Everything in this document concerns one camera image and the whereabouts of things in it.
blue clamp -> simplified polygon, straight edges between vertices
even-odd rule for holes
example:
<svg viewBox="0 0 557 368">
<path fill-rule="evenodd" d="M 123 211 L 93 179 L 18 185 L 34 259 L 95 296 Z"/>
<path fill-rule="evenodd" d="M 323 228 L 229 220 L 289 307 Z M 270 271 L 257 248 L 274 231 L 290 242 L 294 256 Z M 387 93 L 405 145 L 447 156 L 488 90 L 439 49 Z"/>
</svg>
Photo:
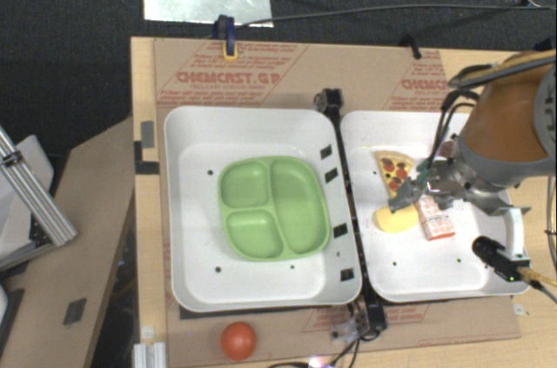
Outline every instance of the blue clamp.
<svg viewBox="0 0 557 368">
<path fill-rule="evenodd" d="M 234 17 L 218 16 L 218 20 L 212 26 L 212 38 L 225 40 L 223 43 L 223 57 L 226 61 L 231 62 L 238 58 Z"/>
</svg>

pizza slice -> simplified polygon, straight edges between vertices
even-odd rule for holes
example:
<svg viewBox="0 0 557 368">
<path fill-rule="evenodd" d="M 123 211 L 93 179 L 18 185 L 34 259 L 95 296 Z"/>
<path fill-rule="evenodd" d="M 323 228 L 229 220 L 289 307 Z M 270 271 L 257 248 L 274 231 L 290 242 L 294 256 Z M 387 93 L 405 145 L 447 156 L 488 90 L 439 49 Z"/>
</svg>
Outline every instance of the pizza slice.
<svg viewBox="0 0 557 368">
<path fill-rule="evenodd" d="M 408 178 L 414 160 L 397 151 L 375 151 L 374 156 L 389 196 L 394 197 L 399 187 Z"/>
</svg>

red and white box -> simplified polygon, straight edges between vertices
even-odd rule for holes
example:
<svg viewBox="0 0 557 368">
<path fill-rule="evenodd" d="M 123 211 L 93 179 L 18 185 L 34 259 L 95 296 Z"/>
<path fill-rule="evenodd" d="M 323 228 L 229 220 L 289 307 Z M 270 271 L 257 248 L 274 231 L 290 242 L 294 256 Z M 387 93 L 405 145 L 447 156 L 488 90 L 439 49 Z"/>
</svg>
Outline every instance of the red and white box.
<svg viewBox="0 0 557 368">
<path fill-rule="evenodd" d="M 451 218 L 439 209 L 432 197 L 421 197 L 416 201 L 415 206 L 419 214 L 419 223 L 428 241 L 454 235 Z"/>
</svg>

orange sphere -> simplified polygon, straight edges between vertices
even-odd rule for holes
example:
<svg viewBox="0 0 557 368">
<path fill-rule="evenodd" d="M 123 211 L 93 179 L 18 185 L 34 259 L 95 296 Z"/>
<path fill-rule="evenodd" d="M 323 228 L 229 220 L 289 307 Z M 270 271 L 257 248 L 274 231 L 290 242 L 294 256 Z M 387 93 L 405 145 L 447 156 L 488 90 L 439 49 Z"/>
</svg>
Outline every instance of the orange sphere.
<svg viewBox="0 0 557 368">
<path fill-rule="evenodd" d="M 257 338 L 252 327 L 244 322 L 226 326 L 220 336 L 220 347 L 226 356 L 239 362 L 249 358 L 255 350 Z"/>
</svg>

wooden surface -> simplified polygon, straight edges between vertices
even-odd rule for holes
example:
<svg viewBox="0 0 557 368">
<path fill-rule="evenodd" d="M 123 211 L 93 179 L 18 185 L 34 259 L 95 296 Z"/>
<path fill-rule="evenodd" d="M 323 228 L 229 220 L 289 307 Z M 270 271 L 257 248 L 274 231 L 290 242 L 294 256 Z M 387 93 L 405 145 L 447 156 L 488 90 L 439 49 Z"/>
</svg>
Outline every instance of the wooden surface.
<svg viewBox="0 0 557 368">
<path fill-rule="evenodd" d="M 501 62 L 513 53 L 508 51 L 440 50 L 440 57 L 448 77 L 471 64 Z M 154 64 L 152 41 L 148 38 L 132 40 L 132 79 L 134 89 L 135 140 L 140 140 L 140 126 L 144 121 L 156 122 L 155 95 L 153 89 Z M 157 160 L 158 145 L 149 149 Z M 525 218 L 527 248 L 533 268 L 549 276 L 553 273 L 547 249 L 545 229 L 545 179 L 526 181 L 519 190 L 512 191 L 513 201 L 532 205 Z M 154 327 L 153 338 L 142 338 L 142 343 L 165 341 L 165 303 L 163 246 L 161 242 L 160 196 L 157 191 L 158 177 L 136 177 L 138 199 L 138 272 L 139 272 L 139 321 L 142 327 Z M 463 345 L 444 345 L 397 351 L 371 351 L 359 354 L 356 366 L 554 366 L 557 349 L 552 342 L 557 338 L 557 306 L 537 291 L 518 296 L 524 314 L 519 317 L 523 337 L 514 340 L 480 342 Z M 263 368 L 270 362 L 242 364 Z"/>
<path fill-rule="evenodd" d="M 91 364 L 131 223 L 131 127 L 129 119 L 71 152 L 55 200 L 78 234 L 6 281 L 24 294 L 0 367 Z M 84 315 L 64 325 L 69 303 L 82 298 Z"/>
</svg>

